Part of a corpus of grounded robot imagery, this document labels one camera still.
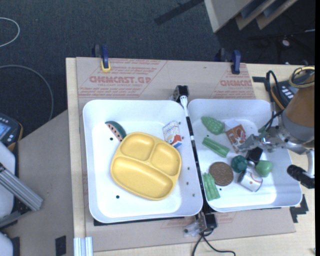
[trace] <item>small milk carton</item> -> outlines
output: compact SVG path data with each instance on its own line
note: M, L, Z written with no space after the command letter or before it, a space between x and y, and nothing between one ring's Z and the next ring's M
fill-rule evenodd
M177 121L171 121L162 128L164 140L177 148L182 144L182 139Z
M225 134L228 137L234 151L239 153L239 146L246 140L246 132L243 126L236 120L230 119L224 122Z

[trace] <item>green toy vegetable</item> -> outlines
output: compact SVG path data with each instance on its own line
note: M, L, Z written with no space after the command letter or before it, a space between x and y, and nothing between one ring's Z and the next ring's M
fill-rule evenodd
M242 155L237 155L231 160L231 167L236 173L241 173L247 169L248 161Z
M225 158L228 152L230 151L230 149L227 148L226 146L221 145L218 142L207 137L203 139L202 144L208 147L209 149L211 149L212 151L216 152L218 155L222 156L223 158Z
M213 134L219 135L225 132L224 124L210 116L202 116L201 121L204 126Z
M207 200L211 201L213 199L220 198L215 179L212 177L212 175L205 172L204 174L202 174L202 180Z

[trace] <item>robotic hand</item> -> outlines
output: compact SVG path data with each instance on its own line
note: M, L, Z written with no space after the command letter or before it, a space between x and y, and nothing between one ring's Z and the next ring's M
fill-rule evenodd
M268 152L276 151L281 147L299 155L307 155L307 171L292 164L287 168L287 172L309 189L315 188L315 151L306 147L307 143L315 139L314 71L313 66L305 66L292 73L289 84L298 90L287 107L278 113L273 112L271 119L259 129L260 134L251 134L239 147L240 151L245 152L259 145L265 145ZM303 83L295 83L296 76L302 72L311 72L311 75ZM272 126L275 118L278 118L278 125Z

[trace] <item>blue clamp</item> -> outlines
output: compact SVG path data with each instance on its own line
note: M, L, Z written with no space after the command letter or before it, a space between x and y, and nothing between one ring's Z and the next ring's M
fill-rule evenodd
M231 65L231 71L233 74L240 74L240 60L241 54L238 50L234 50L231 56L233 64Z
M92 57L101 58L101 68L103 72L109 72L111 69L110 61L108 58L107 46L105 44L95 44L92 48Z

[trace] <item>black floor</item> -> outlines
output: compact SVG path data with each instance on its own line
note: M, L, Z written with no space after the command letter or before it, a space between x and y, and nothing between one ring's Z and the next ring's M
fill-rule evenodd
M179 10L188 2L196 4ZM232 19L213 33L200 0L4 1L0 17L16 21L20 34L0 47L0 66L37 74L0 67L0 113L28 135L51 117L48 85L52 117L66 110L65 59L90 57L94 44L106 44L111 58L214 61L224 48L229 59L239 50L245 63L314 65L315 32L305 31L315 29L315 16L316 1L300 0L262 30L254 20L239 31ZM0 19L0 46L16 33ZM289 48L281 45L286 35Z

